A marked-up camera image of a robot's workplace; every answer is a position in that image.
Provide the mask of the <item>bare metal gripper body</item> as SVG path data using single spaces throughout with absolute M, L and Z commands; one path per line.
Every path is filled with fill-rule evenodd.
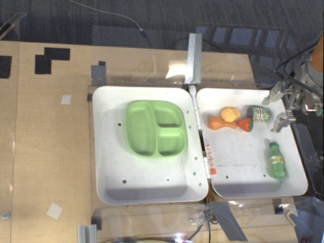
M 286 96 L 289 110 L 323 113 L 323 73 L 296 71 L 286 74 L 291 91 Z

